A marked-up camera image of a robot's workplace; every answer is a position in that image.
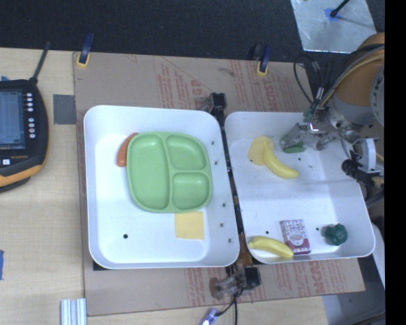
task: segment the blue clip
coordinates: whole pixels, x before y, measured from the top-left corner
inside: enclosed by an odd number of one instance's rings
[[[263,55],[257,65],[257,76],[264,77],[268,74],[269,57],[271,56],[271,48],[269,45],[265,46]]]
[[[76,65],[81,67],[81,68],[86,68],[87,65],[89,65],[89,60],[90,60],[90,49],[92,47],[93,43],[93,37],[94,34],[93,32],[89,32],[83,43],[83,50],[78,53],[78,56],[76,57]]]

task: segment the brown cardboard sheet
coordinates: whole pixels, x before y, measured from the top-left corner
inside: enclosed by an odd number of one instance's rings
[[[84,280],[89,316],[220,305],[210,284],[227,277],[224,268],[122,269],[96,267],[87,235],[83,118],[96,105],[201,109],[210,93],[224,93],[226,114],[235,111],[302,112],[309,106],[293,64],[270,62],[266,77],[256,61],[92,53],[88,67],[73,55],[78,167],[83,229]],[[301,85],[310,92],[303,67]],[[357,259],[259,265],[261,285],[238,302],[255,302],[364,291]]]

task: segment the blue marker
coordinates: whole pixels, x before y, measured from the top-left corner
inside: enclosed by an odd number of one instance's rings
[[[4,253],[5,252],[0,249],[0,280],[3,280],[3,264],[5,262],[5,258],[3,257]]]

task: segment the banana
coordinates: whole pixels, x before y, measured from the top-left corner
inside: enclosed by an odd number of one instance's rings
[[[248,242],[248,248],[273,253],[280,257],[293,257],[293,250],[288,245],[270,237],[254,236]]]
[[[291,167],[283,164],[273,153],[269,143],[263,142],[263,161],[269,169],[277,176],[284,179],[292,179],[299,176],[299,172]]]

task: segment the yellow square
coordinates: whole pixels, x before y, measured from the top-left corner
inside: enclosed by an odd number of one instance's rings
[[[175,213],[176,238],[204,239],[203,212]]]

